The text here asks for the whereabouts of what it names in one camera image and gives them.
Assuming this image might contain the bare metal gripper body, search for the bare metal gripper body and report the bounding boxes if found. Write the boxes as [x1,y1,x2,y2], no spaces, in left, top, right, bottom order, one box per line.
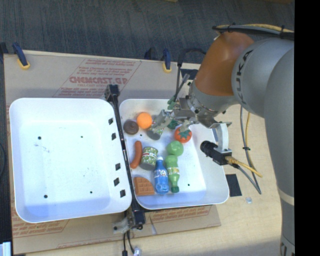
[171,97,233,129]

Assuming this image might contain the red tomato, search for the red tomato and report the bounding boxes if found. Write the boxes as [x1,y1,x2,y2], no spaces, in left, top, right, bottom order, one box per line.
[173,125,193,144]

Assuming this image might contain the green and white printed can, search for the green and white printed can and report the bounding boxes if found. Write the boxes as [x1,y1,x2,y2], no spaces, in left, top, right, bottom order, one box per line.
[145,117,166,141]

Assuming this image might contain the orange ball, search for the orange ball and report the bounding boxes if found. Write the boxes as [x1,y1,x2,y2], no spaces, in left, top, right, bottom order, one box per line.
[136,112,153,130]

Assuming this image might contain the green bell pepper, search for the green bell pepper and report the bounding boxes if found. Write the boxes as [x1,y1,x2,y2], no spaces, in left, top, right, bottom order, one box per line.
[166,140,185,157]

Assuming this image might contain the brown doughnut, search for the brown doughnut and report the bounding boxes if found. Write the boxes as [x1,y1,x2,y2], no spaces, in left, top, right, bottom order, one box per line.
[122,119,140,136]

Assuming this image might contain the green patterned can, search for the green patterned can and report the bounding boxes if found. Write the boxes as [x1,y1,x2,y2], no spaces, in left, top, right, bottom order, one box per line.
[139,146,159,172]

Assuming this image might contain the orange-brown sausage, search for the orange-brown sausage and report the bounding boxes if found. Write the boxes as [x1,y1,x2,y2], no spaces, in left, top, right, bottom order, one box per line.
[129,140,144,170]

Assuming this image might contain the green plastic bottle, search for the green plastic bottle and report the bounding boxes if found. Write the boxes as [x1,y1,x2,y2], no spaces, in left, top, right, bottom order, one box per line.
[164,154,181,194]

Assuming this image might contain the white plastic tray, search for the white plastic tray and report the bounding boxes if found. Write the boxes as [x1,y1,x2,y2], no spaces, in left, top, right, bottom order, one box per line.
[118,98,230,210]
[9,97,133,224]

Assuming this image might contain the blue plastic bottle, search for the blue plastic bottle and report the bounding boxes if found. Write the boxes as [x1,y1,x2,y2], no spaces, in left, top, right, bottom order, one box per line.
[153,156,170,196]

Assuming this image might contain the brown waffle biscuit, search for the brown waffle biscuit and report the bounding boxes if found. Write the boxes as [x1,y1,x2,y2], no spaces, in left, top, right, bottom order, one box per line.
[133,176,156,197]

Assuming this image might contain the brown cardboard board red print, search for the brown cardboard board red print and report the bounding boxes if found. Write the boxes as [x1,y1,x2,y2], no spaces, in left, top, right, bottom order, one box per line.
[2,49,222,255]

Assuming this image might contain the black cylinder on white bracket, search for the black cylinder on white bracket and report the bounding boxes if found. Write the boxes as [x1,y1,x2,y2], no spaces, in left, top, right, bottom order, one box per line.
[199,121,233,166]

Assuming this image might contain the black block with thin wires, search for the black block with thin wires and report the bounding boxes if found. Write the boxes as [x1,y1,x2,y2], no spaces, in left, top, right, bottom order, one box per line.
[104,84,121,102]
[124,209,147,230]

